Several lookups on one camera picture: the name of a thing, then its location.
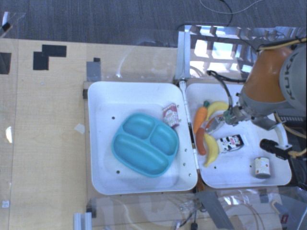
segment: black cable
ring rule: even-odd
[[[196,222],[196,218],[197,218],[197,210],[195,211],[194,223]]]
[[[252,49],[251,49],[251,48],[250,48],[249,53],[250,53],[250,61],[251,61],[251,63],[254,65],[253,51],[252,51]]]
[[[300,183],[305,183],[306,179],[307,179],[307,172],[305,171],[304,166],[301,164],[301,161],[298,161],[297,163],[300,166],[300,170],[298,171],[296,169],[296,171],[297,172],[302,172],[302,173],[299,173],[299,174],[302,174],[302,176],[299,178],[300,179]]]
[[[301,160],[301,161],[306,161],[306,158],[296,157],[295,159],[297,159],[297,160]]]
[[[225,77],[225,76],[222,76],[220,74],[218,74],[216,71],[213,71],[213,70],[207,70],[207,74],[209,76],[211,76],[211,74],[214,74],[216,76],[218,76],[220,79],[222,79],[223,81],[227,81],[227,82],[236,82],[236,83],[241,83],[241,82],[246,82],[246,79],[231,79],[229,77]]]
[[[215,71],[210,71],[208,70],[207,71],[207,74],[209,76],[213,76],[216,80],[218,80],[220,82],[220,84],[223,86],[223,88],[225,89],[226,91],[226,94],[228,96],[228,111],[229,111],[229,114],[232,114],[232,106],[233,106],[233,102],[232,102],[232,97],[231,97],[231,94],[229,92],[229,89],[227,88],[226,84],[224,83],[224,81],[222,80],[222,78],[219,77],[219,74],[215,74],[216,72]]]
[[[298,186],[307,191],[307,185],[305,183],[300,183]]]
[[[180,227],[180,228],[183,227],[183,226],[188,222],[188,220],[190,220],[190,218],[194,215],[194,213],[195,213],[197,210],[198,210],[198,208],[195,209],[195,210],[193,210],[193,211],[189,214],[188,218],[186,218],[186,219],[180,224],[179,227]]]
[[[257,51],[258,51],[258,48],[259,48],[259,47],[255,48],[249,41],[244,40],[244,39],[242,39],[242,38],[240,38],[240,40],[243,41],[244,43],[248,44],[248,45],[253,49],[254,52],[257,52]]]
[[[196,67],[190,66],[190,69],[194,70],[198,76],[203,77],[204,74],[201,70],[197,69]]]
[[[228,27],[230,25],[231,21],[232,21],[233,16],[234,16],[233,13],[232,13],[232,9],[225,0],[219,0],[219,1],[223,2],[228,7],[229,11],[231,12],[230,20],[229,20],[229,22],[226,26],[226,27]]]

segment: metal bracket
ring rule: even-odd
[[[186,96],[186,89],[187,89],[186,82],[181,80],[179,82],[179,88],[182,92],[184,107],[185,107],[185,110],[186,110],[187,122],[188,122],[188,126],[189,126],[190,137],[191,137],[191,143],[193,145],[193,155],[194,155],[195,165],[196,165],[196,169],[199,170],[200,166],[199,166],[199,162],[198,162],[198,158],[197,158],[197,151],[195,149],[195,141],[194,141],[194,134],[193,134],[193,131],[192,131],[191,115],[190,115],[190,112],[189,112],[189,103],[188,103],[187,96]]]
[[[261,128],[268,130],[268,131],[271,130],[271,129],[274,129],[278,125],[278,123],[269,119],[267,116],[256,117],[256,118],[252,119],[251,122],[254,125],[257,125],[258,127],[261,127]]]
[[[96,208],[97,208],[96,198],[93,197],[89,200],[89,202],[86,205],[86,212],[91,213],[91,216],[93,218],[96,218],[96,215],[97,215]]]
[[[196,194],[203,206],[206,208],[211,219],[218,229],[234,230],[234,226],[226,215],[215,192],[203,191]]]
[[[92,230],[92,213],[76,213],[73,216],[73,230]]]
[[[177,67],[174,82],[187,80],[190,75],[191,25],[185,25],[184,32],[178,33]]]
[[[279,123],[275,126],[274,130],[278,136],[278,148],[283,150],[291,148],[292,145],[288,143],[287,133],[283,127],[283,124]]]

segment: clear plastic panel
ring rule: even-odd
[[[211,79],[207,70],[230,78],[246,78],[257,59],[260,45],[306,36],[306,28],[240,28],[192,26],[190,29],[191,80]]]
[[[18,23],[23,13],[5,12],[0,28],[0,229],[8,229],[18,76]]]
[[[153,46],[87,46],[87,62],[101,59],[102,81],[172,82],[177,49]]]
[[[307,193],[277,187],[204,191],[201,193],[105,196],[95,200],[93,229],[175,230],[298,229],[306,217]],[[203,200],[214,202],[206,208]]]

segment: blue divided plate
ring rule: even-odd
[[[142,113],[130,115],[112,140],[114,156],[149,177],[162,175],[178,151],[177,133],[160,120]]]

